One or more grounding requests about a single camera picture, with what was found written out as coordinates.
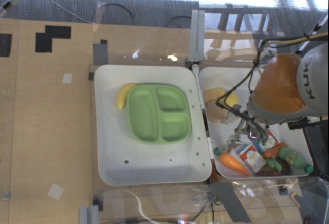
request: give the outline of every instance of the wooden table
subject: wooden table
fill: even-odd
[[[71,26],[71,39],[53,39],[52,53],[36,53],[35,36],[45,32],[45,25]],[[10,57],[0,58],[0,191],[11,193],[10,200],[0,201],[0,223],[78,223],[79,206],[90,206],[97,190],[104,194],[101,223],[141,216],[132,194],[149,217],[170,215],[173,208],[181,218],[198,211],[191,195],[204,185],[116,189],[101,182],[93,164],[88,79],[93,43],[101,39],[108,42],[111,64],[183,66],[189,30],[2,19],[0,33],[13,35]],[[178,61],[167,58],[172,54]],[[71,83],[63,83],[65,74],[71,74]],[[48,195],[53,184],[63,189],[58,199]],[[242,199],[254,223],[263,223],[266,212],[284,223],[300,221],[289,197],[273,192],[252,201]],[[209,214],[200,221],[204,218],[211,221]],[[216,219],[228,220],[223,206],[216,206]]]

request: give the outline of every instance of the carrot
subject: carrot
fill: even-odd
[[[250,176],[250,173],[248,170],[246,170],[243,165],[241,165],[231,154],[229,153],[221,153],[219,151],[216,152],[217,155],[220,156],[220,162],[227,166],[228,168],[237,171],[239,173],[245,174],[247,176]]]
[[[275,156],[278,154],[280,148],[284,147],[284,146],[287,146],[285,143],[279,143],[277,144],[276,146],[266,150],[264,153],[263,153],[263,157],[265,158],[271,158],[272,156]]]

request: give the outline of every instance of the white plastic tray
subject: white plastic tray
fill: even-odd
[[[180,88],[190,107],[192,130],[184,141],[152,145],[135,140],[126,108],[116,94],[127,83],[161,83]],[[98,167],[113,186],[200,182],[211,173],[211,161],[195,77],[183,67],[104,65],[95,72]]]
[[[213,89],[213,88],[224,88],[230,90],[235,86],[248,72],[250,69],[246,68],[221,68],[221,67],[207,67],[200,72],[200,83],[202,91]],[[255,88],[257,81],[259,79],[259,74],[257,72],[253,75],[253,80],[251,83],[251,88]],[[242,110],[246,109],[246,104],[249,97],[248,81],[243,83],[235,93],[239,97],[239,104],[242,105]],[[223,149],[226,145],[227,139],[230,135],[234,134],[234,129],[237,128],[239,120],[223,125],[221,123],[213,123],[208,121],[209,133],[214,148],[219,147]],[[298,151],[305,159],[306,163],[313,165],[312,159],[307,147],[307,143],[303,134],[303,130],[289,130],[287,124],[273,125],[270,127],[274,134],[279,138],[280,141],[285,142],[289,147]],[[241,135],[241,140],[245,144],[251,143],[246,135]],[[236,173],[235,171],[223,166],[218,159],[216,159],[216,167],[222,176],[232,180],[238,179],[262,179],[268,177],[262,176],[244,176],[242,174]],[[298,170],[293,168],[293,173],[290,177],[306,176],[303,170]],[[271,177],[271,178],[286,178],[286,176]]]

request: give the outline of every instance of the green divided plate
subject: green divided plate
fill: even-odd
[[[126,105],[130,131],[140,142],[166,144],[190,135],[190,110],[184,93],[176,87],[137,85],[129,91]]]

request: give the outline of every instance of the green bottle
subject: green bottle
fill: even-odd
[[[308,174],[313,171],[313,166],[306,164],[304,158],[289,147],[284,146],[280,148],[278,155],[296,169],[304,169]]]

